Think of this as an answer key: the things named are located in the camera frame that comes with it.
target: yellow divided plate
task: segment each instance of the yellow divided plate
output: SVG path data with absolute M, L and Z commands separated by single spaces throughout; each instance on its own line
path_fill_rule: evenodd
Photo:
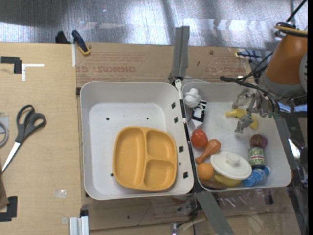
M 176 178 L 177 152 L 166 132 L 127 127 L 116 138 L 113 172 L 122 186 L 148 191 L 166 190 Z

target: yellow banana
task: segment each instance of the yellow banana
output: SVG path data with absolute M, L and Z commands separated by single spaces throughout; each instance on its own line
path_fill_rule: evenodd
M 237 118 L 241 118 L 242 115 L 246 114 L 247 111 L 244 109 L 233 109 L 231 112 L 226 112 L 226 117 L 232 116 L 232 117 L 237 117 Z M 258 128 L 258 121 L 256 120 L 256 118 L 254 117 L 254 115 L 251 115 L 253 123 L 250 125 L 250 127 L 252 129 L 256 129 Z
M 231 178 L 226 178 L 222 175 L 215 175 L 214 176 L 215 181 L 223 183 L 227 185 L 228 187 L 233 187 L 241 183 L 242 180 L 240 179 L 231 179 Z

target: white pot lid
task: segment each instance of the white pot lid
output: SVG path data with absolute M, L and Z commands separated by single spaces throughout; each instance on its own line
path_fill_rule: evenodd
M 246 179 L 252 173 L 249 162 L 233 152 L 220 151 L 211 155 L 210 160 L 213 168 L 226 178 Z

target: red tomato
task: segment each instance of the red tomato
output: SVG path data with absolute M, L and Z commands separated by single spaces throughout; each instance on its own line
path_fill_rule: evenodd
M 191 144 L 196 148 L 203 148 L 208 143 L 207 135 L 201 129 L 196 130 L 192 134 L 190 140 L 191 140 Z

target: black clip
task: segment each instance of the black clip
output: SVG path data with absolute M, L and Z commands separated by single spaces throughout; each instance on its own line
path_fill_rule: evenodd
M 77 32 L 77 30 L 72 31 L 72 36 L 74 37 L 74 43 L 78 43 L 78 49 L 79 51 L 84 55 L 88 56 L 90 54 L 90 49 L 86 46 L 83 38 L 81 35 Z
M 19 57 L 1 57 L 1 63 L 14 64 L 14 74 L 22 73 L 22 60 Z
M 55 37 L 55 42 L 57 44 L 70 44 L 70 41 L 67 40 L 62 30 L 59 31 L 58 35 Z

